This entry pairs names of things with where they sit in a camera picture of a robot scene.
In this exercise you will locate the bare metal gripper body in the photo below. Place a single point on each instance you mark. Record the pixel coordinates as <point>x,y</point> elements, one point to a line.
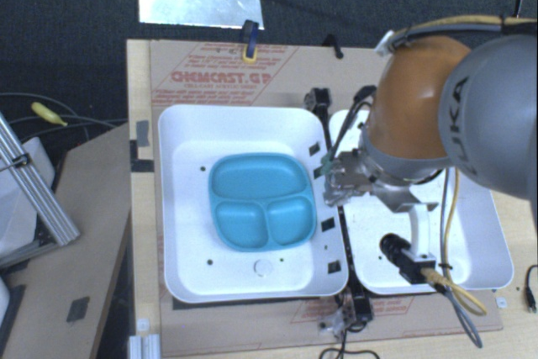
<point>353,178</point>

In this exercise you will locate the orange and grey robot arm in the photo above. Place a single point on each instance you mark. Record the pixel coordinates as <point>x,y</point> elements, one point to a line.
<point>412,105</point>

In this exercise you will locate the thin black rod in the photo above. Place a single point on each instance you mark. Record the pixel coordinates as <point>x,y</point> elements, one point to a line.
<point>345,239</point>

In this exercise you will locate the blue divided plate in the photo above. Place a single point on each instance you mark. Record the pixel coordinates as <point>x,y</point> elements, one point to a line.
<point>256,202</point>

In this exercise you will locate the white plastic tray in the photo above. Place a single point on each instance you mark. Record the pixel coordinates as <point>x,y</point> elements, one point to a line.
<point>189,197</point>
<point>475,239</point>

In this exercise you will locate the yellow banana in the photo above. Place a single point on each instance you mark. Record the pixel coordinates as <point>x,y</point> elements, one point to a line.
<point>47,113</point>

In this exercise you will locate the black cylinder on white bracket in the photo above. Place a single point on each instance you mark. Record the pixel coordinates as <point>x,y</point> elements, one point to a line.
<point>403,256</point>

